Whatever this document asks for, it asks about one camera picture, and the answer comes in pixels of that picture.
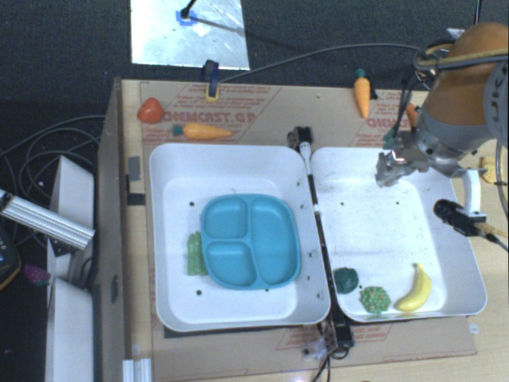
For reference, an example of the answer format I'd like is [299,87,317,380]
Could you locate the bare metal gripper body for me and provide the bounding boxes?
[391,131,467,177]

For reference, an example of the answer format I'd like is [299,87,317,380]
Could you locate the orange carrot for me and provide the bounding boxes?
[405,103,421,129]
[353,68,372,119]
[171,122,234,141]

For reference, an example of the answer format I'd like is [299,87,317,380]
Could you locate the yellow corn cob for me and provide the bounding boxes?
[478,155,499,184]

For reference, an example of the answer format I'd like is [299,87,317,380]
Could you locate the white plastic tray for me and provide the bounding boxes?
[309,146,488,324]
[149,142,332,333]

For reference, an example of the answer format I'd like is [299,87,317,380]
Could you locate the thin black and white rod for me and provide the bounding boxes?
[300,141,340,326]

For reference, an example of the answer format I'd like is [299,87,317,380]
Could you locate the dark green broccoli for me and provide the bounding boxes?
[332,267,360,294]

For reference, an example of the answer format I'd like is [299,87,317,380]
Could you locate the yellow banana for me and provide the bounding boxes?
[394,262,433,313]

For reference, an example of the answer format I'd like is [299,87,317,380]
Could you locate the green grapes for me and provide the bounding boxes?
[359,285,391,315]

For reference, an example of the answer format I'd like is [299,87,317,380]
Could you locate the brown cardboard board red print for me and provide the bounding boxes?
[138,80,478,370]

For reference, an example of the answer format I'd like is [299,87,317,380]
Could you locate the blue divided plate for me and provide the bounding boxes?
[200,193,302,291]

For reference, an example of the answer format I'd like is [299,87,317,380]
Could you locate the green asparagus bundle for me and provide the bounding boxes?
[186,231,209,277]

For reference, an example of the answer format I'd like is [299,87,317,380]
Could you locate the red bell pepper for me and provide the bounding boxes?
[136,96,165,125]

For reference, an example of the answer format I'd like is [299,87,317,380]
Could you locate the purple grapes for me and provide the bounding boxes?
[21,263,52,287]

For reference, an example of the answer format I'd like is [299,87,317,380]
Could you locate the black cylinder on white bracket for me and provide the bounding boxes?
[433,167,488,238]

